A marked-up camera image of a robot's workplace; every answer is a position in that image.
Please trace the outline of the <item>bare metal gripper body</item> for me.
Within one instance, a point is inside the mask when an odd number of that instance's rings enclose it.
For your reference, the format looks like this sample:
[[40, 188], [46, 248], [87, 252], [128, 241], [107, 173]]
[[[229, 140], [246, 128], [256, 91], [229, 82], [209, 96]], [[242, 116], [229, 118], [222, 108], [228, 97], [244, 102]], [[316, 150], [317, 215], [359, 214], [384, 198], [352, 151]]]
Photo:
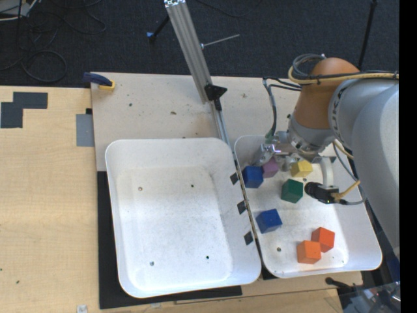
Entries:
[[322, 145], [310, 143], [292, 130], [277, 131], [272, 137], [272, 145], [276, 153], [281, 155], [298, 155], [310, 162], [313, 162], [323, 151]]

